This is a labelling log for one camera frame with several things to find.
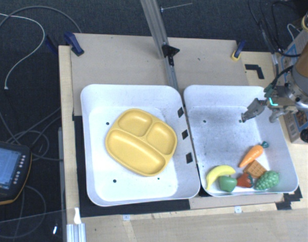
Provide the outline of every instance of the toy carrot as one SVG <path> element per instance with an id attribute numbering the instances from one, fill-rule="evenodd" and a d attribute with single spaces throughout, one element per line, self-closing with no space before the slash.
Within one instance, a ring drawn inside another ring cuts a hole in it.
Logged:
<path id="1" fill-rule="evenodd" d="M 244 167 L 250 162 L 253 162 L 257 159 L 264 151 L 264 148 L 267 148 L 269 145 L 266 142 L 263 142 L 261 145 L 257 144 L 250 149 L 250 151 L 245 155 L 239 167 Z"/>

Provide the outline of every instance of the black floor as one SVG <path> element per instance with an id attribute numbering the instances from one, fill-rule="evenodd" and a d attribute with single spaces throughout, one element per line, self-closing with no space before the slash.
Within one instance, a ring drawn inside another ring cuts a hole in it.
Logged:
<path id="1" fill-rule="evenodd" d="M 246 40 L 245 51 L 268 51 L 258 25 L 263 20 L 273 43 L 285 48 L 292 36 L 288 24 L 298 28 L 308 10 L 308 0 L 158 0 L 165 9 L 162 18 L 169 37 Z M 10 14 L 20 8 L 48 6 L 69 15 L 83 33 L 150 36 L 139 0 L 0 0 L 0 13 Z M 65 44 L 65 31 L 78 32 L 77 27 L 62 14 L 46 8 L 29 8 L 17 15 L 39 22 L 56 45 Z M 291 27 L 292 35 L 298 32 Z M 37 24 L 23 19 L 9 19 L 0 27 L 0 112 L 13 134 L 22 132 L 55 112 L 60 107 L 58 58 L 45 44 L 32 56 L 10 69 L 31 53 L 41 42 L 42 31 Z M 60 111 L 20 139 L 37 155 L 58 159 Z M 46 129 L 34 146 L 35 131 Z M 0 118 L 0 141 L 11 137 Z M 46 211 L 61 209 L 59 162 L 33 157 L 27 181 L 45 199 Z M 0 221 L 44 212 L 39 194 L 25 188 L 22 196 L 9 205 L 0 206 Z"/>

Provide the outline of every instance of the toy food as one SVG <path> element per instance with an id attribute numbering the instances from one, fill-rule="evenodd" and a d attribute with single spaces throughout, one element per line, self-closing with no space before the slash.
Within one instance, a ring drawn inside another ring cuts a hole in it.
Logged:
<path id="1" fill-rule="evenodd" d="M 253 178 L 260 178 L 267 170 L 258 161 L 254 160 L 243 171 L 249 173 Z"/>
<path id="2" fill-rule="evenodd" d="M 266 171 L 256 182 L 256 190 L 266 190 L 279 183 L 279 174 L 273 170 Z"/>
<path id="3" fill-rule="evenodd" d="M 242 162 L 239 164 L 239 167 L 244 167 L 250 162 L 257 159 L 261 154 L 263 154 L 264 148 L 267 148 L 269 145 L 266 142 L 263 142 L 262 145 L 255 145 L 250 149 L 250 151 L 245 155 Z"/>
<path id="4" fill-rule="evenodd" d="M 252 176 L 249 173 L 243 173 L 240 177 L 237 178 L 237 187 L 242 188 L 251 188 L 254 186 L 254 181 Z"/>
<path id="5" fill-rule="evenodd" d="M 219 177 L 220 189 L 226 192 L 232 192 L 237 184 L 237 180 L 230 176 L 222 175 Z"/>
<path id="6" fill-rule="evenodd" d="M 233 167 L 229 165 L 219 165 L 214 167 L 206 176 L 207 188 L 206 190 L 210 189 L 211 184 L 222 175 L 232 175 L 235 173 Z"/>

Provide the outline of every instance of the black clamp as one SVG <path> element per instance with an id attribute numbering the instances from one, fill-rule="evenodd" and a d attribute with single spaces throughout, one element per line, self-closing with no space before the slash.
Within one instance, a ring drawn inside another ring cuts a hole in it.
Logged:
<path id="1" fill-rule="evenodd" d="M 179 49 L 172 47 L 170 45 L 167 45 L 167 44 L 163 44 L 162 50 L 163 50 L 164 57 L 168 57 L 169 65 L 173 67 L 174 66 L 173 56 L 175 56 L 179 52 Z"/>
<path id="2" fill-rule="evenodd" d="M 72 48 L 71 50 L 74 52 L 74 54 L 76 54 L 77 56 L 80 56 L 84 53 L 84 50 L 81 49 L 77 38 L 75 37 L 75 35 L 70 32 L 70 31 L 66 31 L 64 33 L 64 40 L 66 41 L 67 44 L 71 45 Z"/>

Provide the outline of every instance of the wooden table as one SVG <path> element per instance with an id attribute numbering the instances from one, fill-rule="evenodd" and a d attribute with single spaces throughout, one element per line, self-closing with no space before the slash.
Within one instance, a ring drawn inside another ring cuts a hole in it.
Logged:
<path id="1" fill-rule="evenodd" d="M 86 51 L 83 60 L 69 46 L 59 47 L 68 224 L 73 223 L 72 209 L 79 207 L 72 115 L 81 115 L 82 88 L 90 83 L 167 84 L 152 37 L 76 36 Z M 269 53 L 242 52 L 238 62 L 232 61 L 235 41 L 171 38 L 169 43 L 182 51 L 174 57 L 180 93 L 190 84 L 265 87 L 274 78 Z M 245 71 L 244 64 L 259 65 L 265 79 Z M 292 144 L 282 117 L 280 122 L 302 194 L 300 201 L 291 202 L 292 210 L 277 210 L 283 194 L 196 196 L 188 211 L 130 215 L 128 220 L 122 215 L 82 218 L 87 241 L 308 241 L 308 145 Z"/>

